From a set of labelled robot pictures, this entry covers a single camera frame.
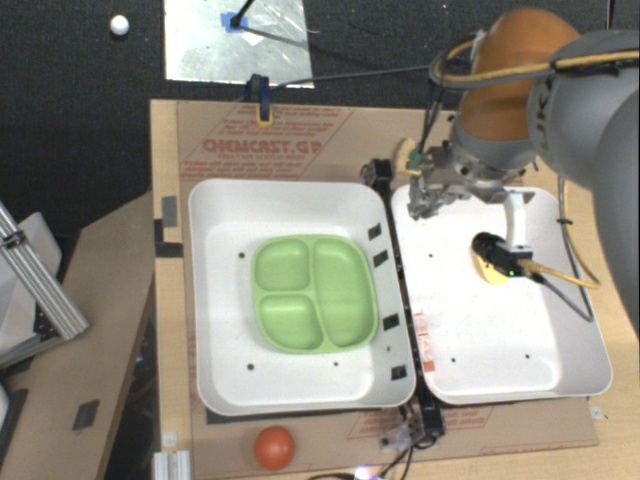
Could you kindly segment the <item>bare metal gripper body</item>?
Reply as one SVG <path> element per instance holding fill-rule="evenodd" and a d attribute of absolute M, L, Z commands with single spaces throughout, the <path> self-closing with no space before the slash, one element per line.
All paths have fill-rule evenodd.
<path fill-rule="evenodd" d="M 463 146 L 432 146 L 422 155 L 418 194 L 424 202 L 454 202 L 475 196 L 483 202 L 503 202 L 504 170 L 489 167 Z"/>

